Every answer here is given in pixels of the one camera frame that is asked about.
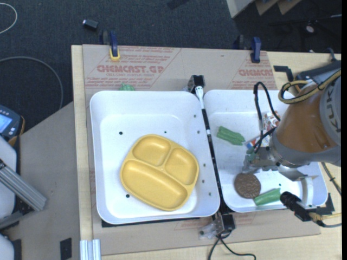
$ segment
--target small screen device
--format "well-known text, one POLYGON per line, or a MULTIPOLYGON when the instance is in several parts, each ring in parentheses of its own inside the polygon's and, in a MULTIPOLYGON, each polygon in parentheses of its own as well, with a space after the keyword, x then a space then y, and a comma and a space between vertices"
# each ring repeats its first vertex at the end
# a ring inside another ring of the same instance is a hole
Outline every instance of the small screen device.
POLYGON ((0 136, 11 145, 24 131, 24 119, 14 111, 0 105, 0 136))

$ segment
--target blue clamp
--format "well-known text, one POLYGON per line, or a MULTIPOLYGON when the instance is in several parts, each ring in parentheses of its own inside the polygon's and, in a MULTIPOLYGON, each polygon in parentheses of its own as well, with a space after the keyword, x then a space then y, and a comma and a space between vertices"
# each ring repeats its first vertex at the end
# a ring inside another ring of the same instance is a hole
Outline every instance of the blue clamp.
POLYGON ((252 63, 260 63, 260 47, 261 47, 260 38, 254 37, 252 39, 253 52, 250 54, 250 59, 252 60, 252 63))
POLYGON ((115 30, 110 30, 110 57, 112 61, 118 61, 120 59, 115 30))

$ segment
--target black connector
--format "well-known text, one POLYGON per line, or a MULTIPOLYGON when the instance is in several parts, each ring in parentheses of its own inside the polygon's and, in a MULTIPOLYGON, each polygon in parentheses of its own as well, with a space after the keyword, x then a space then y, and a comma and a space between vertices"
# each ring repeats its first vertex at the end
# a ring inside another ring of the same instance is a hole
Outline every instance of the black connector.
POLYGON ((85 20, 83 20, 82 24, 87 29, 92 30, 92 31, 96 31, 98 29, 99 22, 91 20, 91 19, 85 19, 85 20))
POLYGON ((223 214, 222 219, 223 219, 223 225, 225 230, 231 232, 236 228, 232 214, 223 214))
POLYGON ((303 222, 309 222, 312 220, 309 212, 299 204, 301 202, 301 199, 294 194, 290 192, 284 192, 283 194, 281 194, 280 200, 284 206, 292 210, 294 214, 303 222))

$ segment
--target monitor screen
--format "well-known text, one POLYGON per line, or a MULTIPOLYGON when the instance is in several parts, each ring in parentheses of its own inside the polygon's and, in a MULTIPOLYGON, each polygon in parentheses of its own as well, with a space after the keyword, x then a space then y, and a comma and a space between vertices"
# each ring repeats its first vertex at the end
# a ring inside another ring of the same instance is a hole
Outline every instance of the monitor screen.
POLYGON ((12 119, 0 114, 0 134, 4 132, 4 130, 8 127, 8 125, 11 123, 12 119))

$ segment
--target white tray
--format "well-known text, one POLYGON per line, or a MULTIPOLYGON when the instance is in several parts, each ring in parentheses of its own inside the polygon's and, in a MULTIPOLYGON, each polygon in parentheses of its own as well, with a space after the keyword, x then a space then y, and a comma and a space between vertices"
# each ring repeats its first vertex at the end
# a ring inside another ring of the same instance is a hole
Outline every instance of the white tray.
POLYGON ((213 215, 220 197, 205 125, 196 96, 188 92, 101 91, 90 101, 97 209, 110 224, 213 215), (136 140, 157 134, 182 145, 198 160, 200 172, 188 201, 163 211, 128 197, 119 172, 136 140))
MULTIPOLYGON (((283 116, 287 105, 278 99, 278 91, 269 91, 273 108, 283 116)), ((219 126, 224 126, 242 134, 246 140, 259 135, 258 115, 252 90, 211 90, 204 96, 204 104, 210 124, 215 157, 222 187, 223 199, 227 206, 235 212, 252 212, 261 210, 284 209, 280 201, 263 206, 256 206, 252 199, 240 197, 234 188, 234 178, 242 171, 246 155, 246 146, 236 146, 217 138, 219 126)), ((270 112, 268 101, 263 90, 259 91, 259 104, 262 112, 270 112)), ((313 204, 322 205, 327 200, 327 189, 316 162, 298 169, 313 179, 313 204)), ((260 193, 281 188, 281 193, 289 191, 300 199, 307 195, 303 192, 301 182, 293 182, 278 171, 258 172, 255 174, 261 183, 260 193)))

